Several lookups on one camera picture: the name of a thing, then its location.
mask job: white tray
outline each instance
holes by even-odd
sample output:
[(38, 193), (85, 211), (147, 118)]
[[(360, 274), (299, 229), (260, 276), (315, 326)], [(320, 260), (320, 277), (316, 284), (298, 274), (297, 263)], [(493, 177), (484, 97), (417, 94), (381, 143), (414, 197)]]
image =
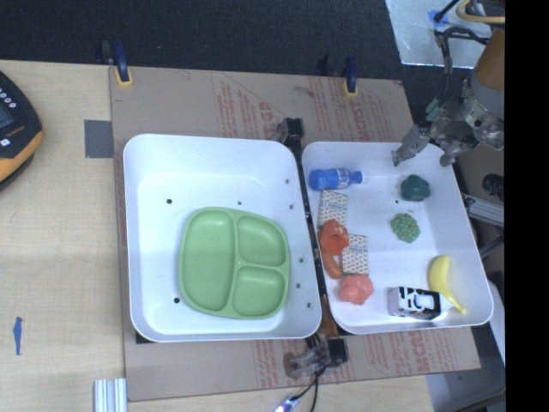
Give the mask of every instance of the white tray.
[[(399, 143), (314, 142), (304, 150), (307, 177), (313, 169), (345, 167), (361, 171), (365, 178), (362, 184), (337, 192), (348, 195), (348, 232), (368, 237), (374, 294), (362, 306), (341, 301), (339, 282), (325, 274), (334, 319), (353, 334), (484, 324), (492, 315), (493, 301), (454, 171), (440, 166), (443, 151), (434, 145), (395, 167), (391, 150), (399, 147)], [(422, 202), (400, 197), (400, 183), (410, 174), (431, 186), (431, 195)], [(320, 192), (309, 189), (308, 195), (316, 223)], [(418, 222), (421, 234), (413, 243), (400, 241), (392, 232), (390, 221), (398, 213), (409, 213)], [(450, 288), (466, 312), (452, 309), (434, 321), (390, 316), (390, 289), (429, 289), (429, 264), (442, 254), (451, 258)]]
[[(136, 136), (124, 148), (124, 187), (130, 315), (141, 335), (155, 342), (186, 342), (302, 338), (317, 330), (321, 308), (311, 242), (295, 159), (284, 145)], [(185, 303), (178, 288), (181, 236), (187, 217), (208, 206), (253, 212), (286, 232), (287, 301), (273, 317), (222, 318)]]

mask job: patterned fabric piece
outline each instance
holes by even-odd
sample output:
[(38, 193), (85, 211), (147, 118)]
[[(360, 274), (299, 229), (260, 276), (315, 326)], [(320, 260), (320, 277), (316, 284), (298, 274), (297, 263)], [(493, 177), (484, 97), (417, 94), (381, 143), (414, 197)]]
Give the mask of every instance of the patterned fabric piece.
[(324, 190), (320, 193), (318, 204), (318, 228), (328, 221), (335, 219), (343, 227), (347, 222), (347, 201), (348, 196), (332, 190)]
[(362, 273), (368, 275), (368, 245), (365, 235), (349, 234), (349, 246), (341, 253), (341, 267), (344, 274)]

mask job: blue mark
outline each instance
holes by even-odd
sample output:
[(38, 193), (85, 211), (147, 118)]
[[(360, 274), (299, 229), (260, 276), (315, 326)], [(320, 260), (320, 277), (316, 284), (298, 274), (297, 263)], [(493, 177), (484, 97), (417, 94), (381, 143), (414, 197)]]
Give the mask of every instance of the blue mark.
[(441, 21), (435, 21), (435, 15), (439, 12), (440, 11), (438, 10), (430, 10), (429, 12), (427, 12), (427, 14), (429, 15), (429, 20), (431, 20), (431, 23), (434, 25), (434, 27), (446, 27), (446, 25), (449, 24), (446, 14), (443, 15), (443, 19)]
[(15, 318), (15, 325), (14, 325), (15, 355), (21, 355), (21, 334), (23, 332), (23, 329), (21, 327), (22, 321), (23, 319), (21, 319), (19, 316)]

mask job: black fabric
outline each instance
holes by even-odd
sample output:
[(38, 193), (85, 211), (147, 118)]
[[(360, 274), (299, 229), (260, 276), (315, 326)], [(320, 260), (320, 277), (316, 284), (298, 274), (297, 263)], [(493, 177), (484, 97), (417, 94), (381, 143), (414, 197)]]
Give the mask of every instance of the black fabric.
[(384, 0), (0, 0), (0, 10), (0, 59), (95, 64), (108, 39), (130, 66), (313, 75), (326, 53), (338, 74), (352, 55), (358, 77), (403, 81), (414, 119), (443, 83), (440, 68), (401, 64)]

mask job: blue bottle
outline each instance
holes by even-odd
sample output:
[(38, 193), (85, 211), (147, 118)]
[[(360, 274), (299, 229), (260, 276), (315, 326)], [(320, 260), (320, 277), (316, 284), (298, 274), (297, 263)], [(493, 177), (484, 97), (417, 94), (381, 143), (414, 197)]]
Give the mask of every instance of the blue bottle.
[(315, 169), (309, 174), (309, 186), (314, 191), (345, 189), (352, 183), (362, 183), (362, 173), (346, 168)]

